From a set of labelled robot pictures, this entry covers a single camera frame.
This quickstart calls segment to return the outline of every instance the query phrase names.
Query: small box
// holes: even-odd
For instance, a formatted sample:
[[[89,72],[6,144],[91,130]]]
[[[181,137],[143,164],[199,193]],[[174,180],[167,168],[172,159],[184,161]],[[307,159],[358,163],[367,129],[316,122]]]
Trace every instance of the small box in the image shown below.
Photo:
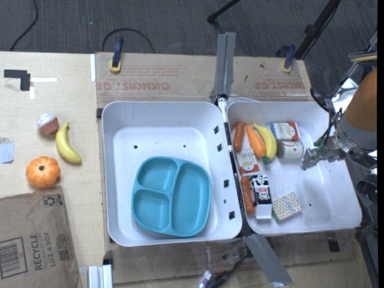
[[[299,127],[295,122],[275,122],[271,130],[278,141],[297,141],[300,139]]]
[[[251,148],[242,149],[236,155],[240,176],[251,176],[260,173],[257,159]]]
[[[301,211],[301,205],[293,192],[275,199],[272,207],[272,215],[278,223]]]
[[[250,177],[251,190],[257,202],[256,218],[269,220],[272,218],[272,198],[269,190],[268,177],[265,174],[256,174]]]

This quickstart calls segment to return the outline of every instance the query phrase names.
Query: blue plate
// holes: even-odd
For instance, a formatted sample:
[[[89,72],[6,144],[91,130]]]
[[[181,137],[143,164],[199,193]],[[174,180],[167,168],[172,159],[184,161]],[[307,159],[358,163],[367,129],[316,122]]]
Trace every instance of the blue plate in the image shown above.
[[[132,215],[153,232],[191,237],[206,225],[211,191],[211,179],[201,166],[177,158],[152,157],[136,174]]]

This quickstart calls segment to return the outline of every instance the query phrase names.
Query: banana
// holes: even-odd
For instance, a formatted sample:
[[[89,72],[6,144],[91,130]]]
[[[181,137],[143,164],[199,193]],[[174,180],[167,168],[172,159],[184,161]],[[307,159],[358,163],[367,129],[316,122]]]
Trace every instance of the banana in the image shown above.
[[[56,133],[56,145],[59,153],[64,159],[72,163],[80,163],[82,158],[80,155],[72,148],[68,140],[68,126],[69,122],[65,122],[58,132]]]
[[[265,164],[268,164],[276,156],[277,153],[277,142],[276,138],[271,129],[259,126],[255,122],[252,124],[252,127],[260,133],[266,147],[266,156],[269,160],[264,161]]]

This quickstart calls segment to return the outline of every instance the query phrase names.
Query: gray carpet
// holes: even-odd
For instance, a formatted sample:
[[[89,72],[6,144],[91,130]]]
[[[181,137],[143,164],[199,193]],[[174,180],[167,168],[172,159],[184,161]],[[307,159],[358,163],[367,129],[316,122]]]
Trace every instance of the gray carpet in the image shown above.
[[[207,17],[231,0],[36,0],[38,19],[13,51],[93,53],[118,28],[145,35],[156,53],[216,55],[217,35],[236,32],[235,56],[274,56],[283,45],[300,46],[329,0],[241,0],[214,23]],[[363,51],[377,28],[378,0],[341,0],[334,17],[304,61],[312,85],[328,93],[351,65],[347,54]],[[0,0],[0,50],[33,22],[32,0]],[[111,35],[124,51],[150,53],[144,37],[132,31]]]

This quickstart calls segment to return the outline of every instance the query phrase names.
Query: black cable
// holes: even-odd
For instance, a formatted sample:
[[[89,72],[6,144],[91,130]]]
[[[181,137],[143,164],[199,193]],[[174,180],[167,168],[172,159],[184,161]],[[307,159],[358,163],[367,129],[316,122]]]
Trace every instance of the black cable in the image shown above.
[[[27,28],[27,30],[24,31],[24,33],[22,35],[20,35],[18,37],[18,39],[13,43],[13,45],[11,46],[11,49],[10,51],[12,51],[14,49],[14,47],[16,46],[16,44],[29,32],[29,30],[32,29],[32,27],[35,25],[37,19],[38,19],[38,7],[37,7],[37,3],[36,3],[36,0],[32,0],[32,2],[34,3],[35,5],[35,19],[34,21],[31,23],[31,25]]]
[[[310,88],[310,94],[313,98],[313,100],[321,107],[323,108],[324,110],[326,110],[328,112],[328,108],[326,107],[325,103],[322,103],[320,102],[320,100],[318,99],[318,97],[314,94],[314,89],[313,88]]]
[[[119,32],[119,31],[131,31],[131,32],[135,32],[139,35],[141,35],[149,44],[149,46],[151,47],[151,50],[153,53],[155,53],[155,49],[151,43],[151,41],[149,40],[149,38],[147,36],[145,36],[144,34],[142,34],[141,32],[139,32],[138,30],[135,30],[135,29],[131,29],[131,28],[121,28],[121,29],[116,29],[116,30],[113,30],[112,32],[108,33],[107,36],[104,37],[104,40],[103,40],[103,45],[101,46],[101,51],[103,52],[104,51],[104,45],[107,41],[107,39],[114,33],[116,32]]]
[[[331,110],[328,109],[328,128],[325,131],[325,135],[323,137],[323,145],[326,145],[329,135],[331,134],[331,129],[332,129],[333,123],[332,123],[332,113]]]
[[[229,280],[232,273],[234,273],[237,268],[242,264],[243,260],[245,258],[252,257],[251,253],[247,253],[243,257],[241,257],[233,266],[233,268],[229,271],[223,271],[222,273],[212,277],[206,284],[206,288],[218,288],[222,284],[224,284],[226,281]]]

